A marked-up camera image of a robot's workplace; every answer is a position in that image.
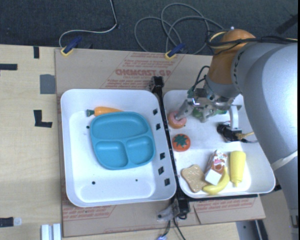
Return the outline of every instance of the white plastic container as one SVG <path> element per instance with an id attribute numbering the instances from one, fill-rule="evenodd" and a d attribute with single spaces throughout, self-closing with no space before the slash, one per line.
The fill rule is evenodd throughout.
<path id="1" fill-rule="evenodd" d="M 142 115 L 149 123 L 156 154 L 148 164 L 119 170 L 101 166 L 95 156 L 86 110 L 110 107 Z M 79 207 L 162 201 L 176 181 L 158 99 L 146 90 L 71 89 L 61 97 L 66 194 Z"/>
<path id="2" fill-rule="evenodd" d="M 186 98 L 186 90 L 168 91 L 163 97 L 166 116 L 168 117 L 168 114 L 172 111 L 177 111 Z M 243 133 L 252 132 L 245 111 L 243 97 L 239 95 L 234 100 L 233 104 L 242 105 L 242 108 L 238 111 L 239 128 L 242 129 Z M 173 151 L 180 187 L 189 197 L 199 199 L 220 196 L 262 194 L 268 193 L 274 189 L 276 184 L 275 176 L 259 143 L 243 143 L 239 141 L 227 143 L 217 132 L 218 124 L 229 120 L 229 113 L 210 117 L 205 123 L 201 123 L 199 119 L 193 116 L 188 116 L 184 127 L 180 129 L 169 127 L 171 139 L 177 134 L 185 134 L 189 136 L 191 140 L 191 146 L 187 151 Z M 192 192 L 188 183 L 181 176 L 181 170 L 197 164 L 201 170 L 204 171 L 209 157 L 215 150 L 220 150 L 227 155 L 229 155 L 231 151 L 244 151 L 246 153 L 246 163 L 242 182 L 238 187 L 234 187 L 233 183 L 229 182 L 226 188 L 217 195 L 208 195 L 202 190 L 196 193 Z M 229 162 L 230 159 L 226 162 L 228 168 L 230 168 Z"/>

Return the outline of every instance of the yellow banana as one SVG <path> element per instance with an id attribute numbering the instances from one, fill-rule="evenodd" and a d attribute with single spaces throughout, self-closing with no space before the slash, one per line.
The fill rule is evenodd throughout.
<path id="1" fill-rule="evenodd" d="M 205 185 L 202 188 L 202 190 L 204 192 L 207 192 L 208 194 L 214 195 L 214 194 L 219 193 L 221 190 L 223 190 L 227 186 L 229 181 L 230 181 L 230 177 L 228 174 L 228 168 L 225 167 L 223 170 L 222 177 L 221 177 L 220 181 L 218 182 L 218 184 L 217 185 L 212 185 L 212 184 Z"/>

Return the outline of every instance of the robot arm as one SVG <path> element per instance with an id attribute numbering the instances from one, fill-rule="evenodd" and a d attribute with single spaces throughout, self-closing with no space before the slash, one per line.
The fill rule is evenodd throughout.
<path id="1" fill-rule="evenodd" d="M 249 40 L 235 45 L 235 40 Z M 194 85 L 176 119 L 189 114 L 205 122 L 226 113 L 242 94 L 250 125 L 278 179 L 289 211 L 292 238 L 299 238 L 298 44 L 253 41 L 240 29 L 227 32 L 215 50 L 203 88 Z"/>

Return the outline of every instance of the wooden table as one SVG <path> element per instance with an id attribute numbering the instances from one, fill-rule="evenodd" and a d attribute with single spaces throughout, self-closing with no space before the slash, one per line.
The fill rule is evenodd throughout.
<path id="1" fill-rule="evenodd" d="M 53 47 L 0 45 L 0 218 L 19 217 L 22 225 L 0 228 L 0 239 L 40 239 L 43 224 L 62 223 L 57 97 L 40 93 L 40 75 L 55 75 Z M 35 127 L 34 110 L 52 127 Z M 162 229 L 72 237 L 73 240 L 155 240 Z M 187 240 L 238 240 L 235 222 L 182 227 Z M 168 239 L 181 239 L 172 228 Z"/>

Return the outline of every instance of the cardboard sheet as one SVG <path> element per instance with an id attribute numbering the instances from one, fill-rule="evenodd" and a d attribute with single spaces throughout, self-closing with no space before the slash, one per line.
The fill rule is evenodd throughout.
<path id="1" fill-rule="evenodd" d="M 65 191 L 61 95 L 70 89 L 146 90 L 152 76 L 163 77 L 164 93 L 189 89 L 200 69 L 210 62 L 211 56 L 203 55 L 178 54 L 173 60 L 167 61 L 163 53 L 88 49 L 75 49 L 71 55 L 64 57 L 60 49 L 55 49 L 64 237 L 164 229 L 166 222 L 157 220 L 157 212 L 165 209 L 170 201 L 89 208 L 74 206 Z M 180 226 L 265 218 L 259 197 L 195 201 L 190 203 L 190 208 L 187 219 L 179 221 Z"/>

